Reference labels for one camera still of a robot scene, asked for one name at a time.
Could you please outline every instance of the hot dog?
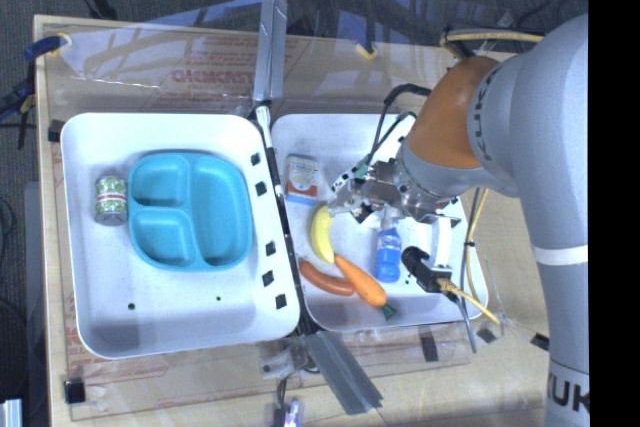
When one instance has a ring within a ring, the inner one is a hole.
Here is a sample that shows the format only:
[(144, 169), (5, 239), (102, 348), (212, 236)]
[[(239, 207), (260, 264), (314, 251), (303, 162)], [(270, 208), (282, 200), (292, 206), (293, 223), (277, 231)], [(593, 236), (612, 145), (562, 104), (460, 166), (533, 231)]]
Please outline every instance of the hot dog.
[(317, 286), (320, 290), (335, 295), (349, 296), (355, 293), (355, 288), (346, 279), (336, 278), (320, 272), (316, 267), (307, 260), (299, 261), (300, 274), (302, 274), (309, 283)]

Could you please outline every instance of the blue tray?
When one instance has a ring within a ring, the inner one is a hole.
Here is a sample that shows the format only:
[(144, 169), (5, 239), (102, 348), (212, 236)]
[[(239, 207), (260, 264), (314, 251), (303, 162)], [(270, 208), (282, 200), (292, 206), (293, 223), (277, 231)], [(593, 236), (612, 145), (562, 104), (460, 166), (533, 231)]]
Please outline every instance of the blue tray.
[(219, 271), (240, 263), (253, 244), (242, 173), (219, 157), (167, 152), (140, 159), (129, 173), (129, 230), (149, 264)]

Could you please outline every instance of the blue water bottle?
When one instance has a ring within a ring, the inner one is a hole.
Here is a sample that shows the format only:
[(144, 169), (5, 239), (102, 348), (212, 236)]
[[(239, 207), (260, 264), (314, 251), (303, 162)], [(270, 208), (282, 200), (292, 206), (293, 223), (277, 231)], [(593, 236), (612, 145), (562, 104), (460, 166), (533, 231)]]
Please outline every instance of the blue water bottle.
[(394, 225), (385, 226), (378, 235), (376, 279), (381, 283), (395, 283), (400, 278), (400, 257), (402, 255), (402, 239)]

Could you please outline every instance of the green can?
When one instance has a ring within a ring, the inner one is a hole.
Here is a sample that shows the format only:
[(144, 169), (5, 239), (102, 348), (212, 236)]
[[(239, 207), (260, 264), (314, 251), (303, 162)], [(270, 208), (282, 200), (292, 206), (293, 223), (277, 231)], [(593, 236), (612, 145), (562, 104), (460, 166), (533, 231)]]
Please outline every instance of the green can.
[(96, 180), (96, 222), (118, 226), (127, 222), (127, 182), (119, 176)]

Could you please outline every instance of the yellow banana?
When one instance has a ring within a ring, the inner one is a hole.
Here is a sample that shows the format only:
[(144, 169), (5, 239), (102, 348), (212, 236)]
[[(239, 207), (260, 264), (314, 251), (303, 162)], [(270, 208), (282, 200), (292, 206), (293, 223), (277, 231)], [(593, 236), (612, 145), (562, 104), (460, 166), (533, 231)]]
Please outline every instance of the yellow banana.
[(334, 263), (335, 260), (335, 253), (329, 236), (332, 222), (333, 218), (329, 215), (327, 205), (323, 205), (316, 210), (311, 221), (311, 247), (316, 255), (327, 263)]

